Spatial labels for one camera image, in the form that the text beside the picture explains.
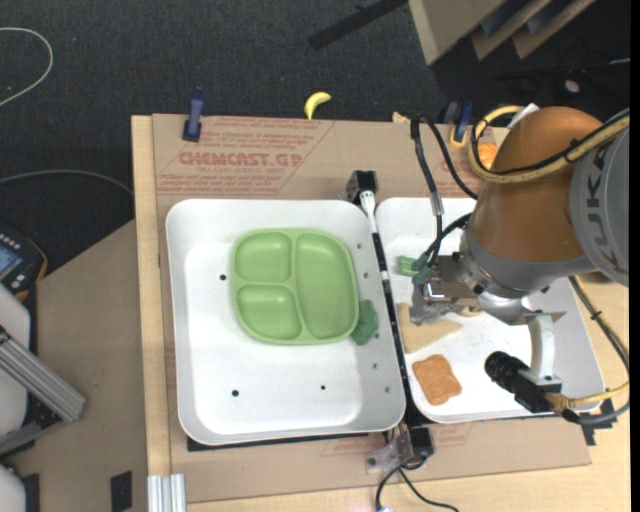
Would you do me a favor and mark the black cylinder on white bracket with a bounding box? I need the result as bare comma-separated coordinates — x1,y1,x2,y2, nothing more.
483,312,567,414

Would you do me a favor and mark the black block with thin wires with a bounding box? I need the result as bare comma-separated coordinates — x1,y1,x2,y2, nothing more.
364,426,435,474
344,169,379,204

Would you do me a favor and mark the brown cardboard board red print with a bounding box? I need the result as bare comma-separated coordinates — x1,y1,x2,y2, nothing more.
151,113,594,504

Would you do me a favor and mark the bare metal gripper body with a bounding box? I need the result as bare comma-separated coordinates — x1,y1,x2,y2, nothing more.
423,252,541,324

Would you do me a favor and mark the thin black and white rod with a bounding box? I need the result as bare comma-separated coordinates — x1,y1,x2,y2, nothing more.
358,191,417,432

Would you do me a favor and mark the green divided plate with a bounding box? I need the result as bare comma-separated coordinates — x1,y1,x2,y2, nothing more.
230,227,361,346

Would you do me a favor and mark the yellow banana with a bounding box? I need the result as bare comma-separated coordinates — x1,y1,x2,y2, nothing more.
304,91,333,121

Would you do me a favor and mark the orange biscuit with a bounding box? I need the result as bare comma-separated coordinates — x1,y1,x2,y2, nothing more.
411,353,463,407

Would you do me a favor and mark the tan pizza slice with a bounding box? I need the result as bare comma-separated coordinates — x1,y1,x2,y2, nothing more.
395,301,464,354

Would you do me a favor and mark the white plastic tray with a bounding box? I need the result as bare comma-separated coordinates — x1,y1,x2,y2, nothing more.
164,198,407,446
374,196,607,425

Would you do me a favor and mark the green broccoli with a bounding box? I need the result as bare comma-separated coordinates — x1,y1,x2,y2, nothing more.
350,299,380,347

